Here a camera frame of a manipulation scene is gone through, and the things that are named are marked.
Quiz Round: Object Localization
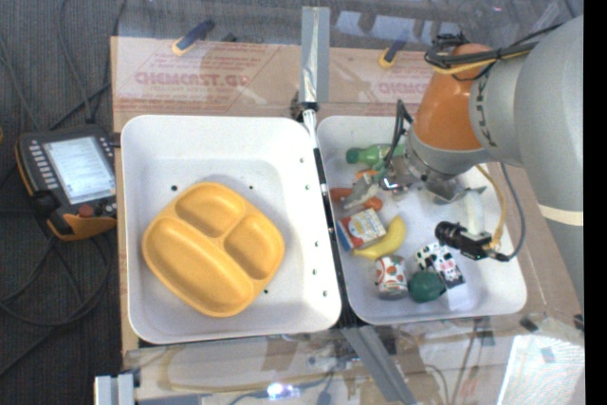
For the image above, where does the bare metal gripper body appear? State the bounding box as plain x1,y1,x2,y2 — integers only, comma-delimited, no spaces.
377,155,431,194

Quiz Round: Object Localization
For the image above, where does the orange carrot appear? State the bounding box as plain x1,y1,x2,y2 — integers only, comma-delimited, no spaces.
329,187,384,212

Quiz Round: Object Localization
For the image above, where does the red white blue carton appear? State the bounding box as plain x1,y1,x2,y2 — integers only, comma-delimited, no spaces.
337,208,388,252

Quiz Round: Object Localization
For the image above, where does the green plastic bottle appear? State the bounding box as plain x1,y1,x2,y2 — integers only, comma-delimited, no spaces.
345,143,407,166

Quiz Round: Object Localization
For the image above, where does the yellow banana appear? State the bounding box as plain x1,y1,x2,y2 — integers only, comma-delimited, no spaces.
351,214,409,262

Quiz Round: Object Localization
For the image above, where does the white can, orange print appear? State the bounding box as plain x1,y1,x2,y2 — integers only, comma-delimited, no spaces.
375,254,410,301

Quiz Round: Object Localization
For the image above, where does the black and white cow carton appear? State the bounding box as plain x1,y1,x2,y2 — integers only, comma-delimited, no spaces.
415,242,471,312

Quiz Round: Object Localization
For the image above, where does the dark green round toy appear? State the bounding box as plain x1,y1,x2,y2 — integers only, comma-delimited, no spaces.
408,269,448,304

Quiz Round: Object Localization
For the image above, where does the white plastic tray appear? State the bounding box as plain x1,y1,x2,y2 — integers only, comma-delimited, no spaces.
315,114,529,326
120,114,343,345

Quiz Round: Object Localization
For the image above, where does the yellow divided plate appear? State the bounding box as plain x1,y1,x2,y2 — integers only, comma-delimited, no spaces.
140,181,286,319

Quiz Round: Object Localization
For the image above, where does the brown cardboard board, red print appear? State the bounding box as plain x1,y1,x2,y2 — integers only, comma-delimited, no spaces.
109,36,584,364

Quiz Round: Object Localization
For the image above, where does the black cylinder on white bracket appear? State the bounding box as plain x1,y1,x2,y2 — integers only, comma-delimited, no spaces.
434,193,495,262

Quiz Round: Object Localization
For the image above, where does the black block with wires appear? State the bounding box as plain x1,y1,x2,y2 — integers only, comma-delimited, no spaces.
289,98,320,122

